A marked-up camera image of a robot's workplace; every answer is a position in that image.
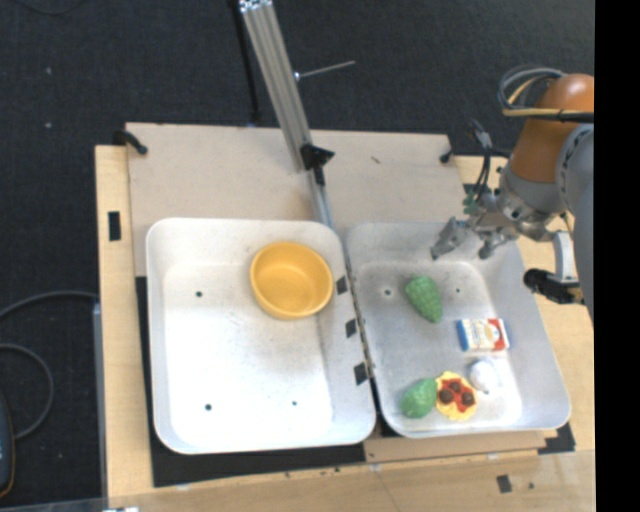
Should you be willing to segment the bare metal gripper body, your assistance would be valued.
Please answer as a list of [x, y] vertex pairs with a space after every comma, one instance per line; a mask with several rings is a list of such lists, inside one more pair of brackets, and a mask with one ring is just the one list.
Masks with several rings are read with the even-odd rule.
[[540, 211], [518, 196], [507, 193], [471, 193], [463, 200], [466, 227], [485, 239], [512, 240], [520, 236], [548, 241], [547, 229], [555, 212]]

